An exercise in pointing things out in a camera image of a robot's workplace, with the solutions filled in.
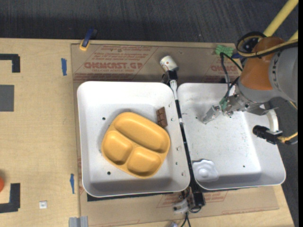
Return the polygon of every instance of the wooden table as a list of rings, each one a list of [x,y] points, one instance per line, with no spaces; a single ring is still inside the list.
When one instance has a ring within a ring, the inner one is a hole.
[[[10,183],[21,184],[21,207],[1,213],[1,226],[68,226],[70,217],[80,216],[71,43],[79,41],[0,39],[0,53],[21,57],[21,73],[12,73],[11,61],[0,61],[0,85],[14,85],[15,90],[14,111],[0,112],[0,175],[6,183],[0,203],[9,201]],[[67,60],[66,76],[61,58]],[[195,218],[191,226],[293,226],[281,186],[274,190],[278,210]],[[46,209],[39,208],[40,201],[47,201]]]

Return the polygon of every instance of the black fabric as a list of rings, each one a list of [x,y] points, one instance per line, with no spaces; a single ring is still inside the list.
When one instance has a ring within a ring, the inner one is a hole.
[[[0,37],[237,43],[263,32],[288,0],[0,0]],[[298,6],[274,34],[288,40],[298,29]],[[297,113],[284,101],[281,128],[297,130]],[[287,171],[283,189],[298,226],[298,145],[280,146]]]

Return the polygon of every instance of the yellow plate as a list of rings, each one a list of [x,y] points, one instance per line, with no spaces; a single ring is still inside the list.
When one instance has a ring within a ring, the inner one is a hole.
[[[156,174],[169,148],[170,138],[163,128],[129,112],[113,120],[101,145],[107,161],[139,178]]]

